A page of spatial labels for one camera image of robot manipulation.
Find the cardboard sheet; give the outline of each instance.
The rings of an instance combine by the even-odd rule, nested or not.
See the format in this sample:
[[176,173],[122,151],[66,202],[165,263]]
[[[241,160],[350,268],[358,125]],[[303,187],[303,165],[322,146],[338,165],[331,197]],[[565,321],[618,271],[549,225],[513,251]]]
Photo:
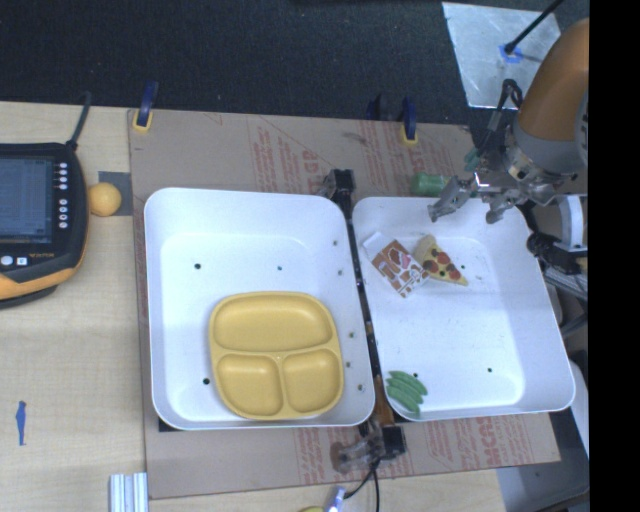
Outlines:
[[[462,173],[472,147],[464,127],[419,124],[415,145],[403,142],[401,129],[394,122],[177,111],[155,111],[146,133],[129,129],[152,499],[357,481],[364,472],[341,474],[331,463],[335,443],[360,438],[355,427],[186,432],[159,421],[150,389],[146,199],[169,186],[315,194],[331,169],[352,169],[355,203],[374,195],[408,196],[416,172]],[[403,430],[408,451],[381,466],[380,478],[559,460],[547,414],[404,423]]]

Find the snack package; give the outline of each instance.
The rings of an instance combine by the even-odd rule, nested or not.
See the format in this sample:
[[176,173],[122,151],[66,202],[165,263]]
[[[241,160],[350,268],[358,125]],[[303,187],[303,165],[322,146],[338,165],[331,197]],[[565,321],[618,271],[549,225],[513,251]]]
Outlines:
[[397,240],[378,231],[362,244],[369,261],[402,297],[407,297],[429,273]]

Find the black cable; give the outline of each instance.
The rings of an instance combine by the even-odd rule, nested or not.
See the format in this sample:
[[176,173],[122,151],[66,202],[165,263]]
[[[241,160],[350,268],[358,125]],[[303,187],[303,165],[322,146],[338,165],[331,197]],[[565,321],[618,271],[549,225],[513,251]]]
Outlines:
[[500,120],[502,118],[502,110],[504,109],[504,105],[509,98],[511,98],[511,101],[513,101],[513,104],[517,108],[520,108],[520,106],[522,105],[522,89],[512,78],[506,78],[502,82],[502,90],[500,91],[498,105],[496,106],[496,110],[491,115],[491,119],[489,120],[489,125],[485,130],[484,137],[480,142],[480,145],[478,146],[477,153],[479,155],[482,155],[484,153],[484,151],[489,146],[489,142],[491,141],[492,137],[498,131],[498,128],[500,127]]
[[369,472],[367,473],[367,476],[365,476],[364,479],[362,480],[362,482],[360,482],[360,485],[358,485],[358,487],[356,487],[353,491],[345,493],[344,499],[347,500],[347,499],[351,498],[352,496],[354,496],[360,489],[362,489],[364,487],[364,484],[366,484],[369,481],[369,479],[371,477],[373,477],[373,481],[375,482],[375,488],[376,488],[376,512],[379,512],[379,510],[380,510],[380,486],[378,484],[378,473],[376,471],[378,469],[379,465],[380,465],[380,459],[376,459],[376,461],[371,464]]
[[538,16],[533,23],[531,23],[527,28],[525,28],[513,41],[511,41],[510,43],[507,43],[504,46],[504,51],[507,55],[511,55],[511,53],[513,52],[513,50],[516,49],[516,46],[518,46],[518,43],[520,41],[522,41],[525,37],[527,37],[527,35],[529,34],[529,32],[531,32],[534,28],[536,28],[540,22],[542,20],[544,20],[552,11],[555,10],[556,7],[558,7],[564,0],[556,0],[555,2],[553,2],[549,7],[547,7],[542,14],[540,14],[540,16]]
[[378,485],[378,472],[373,470],[373,481],[376,484],[376,512],[380,512],[380,486]]
[[533,213],[533,209],[535,208],[536,203],[531,199],[528,199],[526,203],[516,205],[516,208],[520,210],[522,213],[524,220],[527,222],[527,226],[534,233],[538,233],[538,220],[536,219],[535,214]]
[[74,150],[78,147],[78,138],[80,137],[80,132],[84,127],[84,122],[87,120],[87,116],[89,115],[89,108],[91,108],[91,93],[89,91],[85,91],[80,95],[81,98],[83,96],[85,97],[85,100],[82,112],[80,113],[80,119],[78,119],[78,124],[76,125],[73,135],[67,141],[67,144],[69,144]]

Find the pizza slice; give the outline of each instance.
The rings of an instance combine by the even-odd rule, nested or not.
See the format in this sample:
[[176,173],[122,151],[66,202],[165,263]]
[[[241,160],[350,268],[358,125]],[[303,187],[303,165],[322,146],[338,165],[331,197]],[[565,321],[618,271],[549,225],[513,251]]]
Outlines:
[[433,279],[463,286],[469,284],[447,252],[438,245],[433,235],[420,239],[416,250],[413,251],[413,256]]

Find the wooden table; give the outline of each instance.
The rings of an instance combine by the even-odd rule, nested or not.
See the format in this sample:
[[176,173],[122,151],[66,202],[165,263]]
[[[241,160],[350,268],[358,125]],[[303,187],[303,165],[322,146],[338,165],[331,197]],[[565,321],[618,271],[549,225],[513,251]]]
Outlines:
[[[81,106],[0,103],[0,142],[65,142]],[[126,108],[92,107],[78,158],[130,172]],[[145,471],[140,348],[130,216],[91,217],[85,261],[48,297],[0,310],[0,508],[109,509],[112,474]],[[15,415],[26,405],[24,445]],[[151,511],[278,510],[324,502],[332,486],[152,500]],[[381,480],[381,510],[503,511],[494,470]],[[375,509],[372,483],[345,512]]]

